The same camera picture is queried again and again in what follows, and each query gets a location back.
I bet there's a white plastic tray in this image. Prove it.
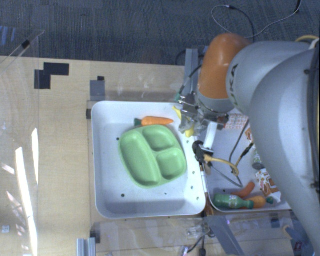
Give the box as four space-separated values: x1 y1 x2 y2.
91 100 207 220
195 112 293 214

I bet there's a green bottle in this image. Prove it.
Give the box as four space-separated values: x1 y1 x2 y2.
213 193 255 210

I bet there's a white and orange packet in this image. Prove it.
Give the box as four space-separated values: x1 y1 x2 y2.
224 113 250 130

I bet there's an orange sausage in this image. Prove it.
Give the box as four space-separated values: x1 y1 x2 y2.
231 181 256 199

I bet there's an orange and white carton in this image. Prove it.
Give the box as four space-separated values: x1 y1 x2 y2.
244 127 255 149
254 168 283 204

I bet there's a yellow banana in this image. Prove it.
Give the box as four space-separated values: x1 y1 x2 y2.
172 105 197 138

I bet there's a thin black and white rod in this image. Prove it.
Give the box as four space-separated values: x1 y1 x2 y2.
199 161 211 216

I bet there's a clear plastic bottle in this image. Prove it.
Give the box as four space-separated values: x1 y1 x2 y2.
251 147 265 171

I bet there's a green divided plate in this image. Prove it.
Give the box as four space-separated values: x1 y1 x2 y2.
118 124 188 188

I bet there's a black cylinder on white bracket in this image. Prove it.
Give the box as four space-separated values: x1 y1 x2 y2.
192 121 218 166

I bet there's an orange carrot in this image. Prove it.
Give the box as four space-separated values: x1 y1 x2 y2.
134 116 175 127
246 195 274 210

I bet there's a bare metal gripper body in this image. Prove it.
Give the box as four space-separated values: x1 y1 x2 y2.
178 92 230 131

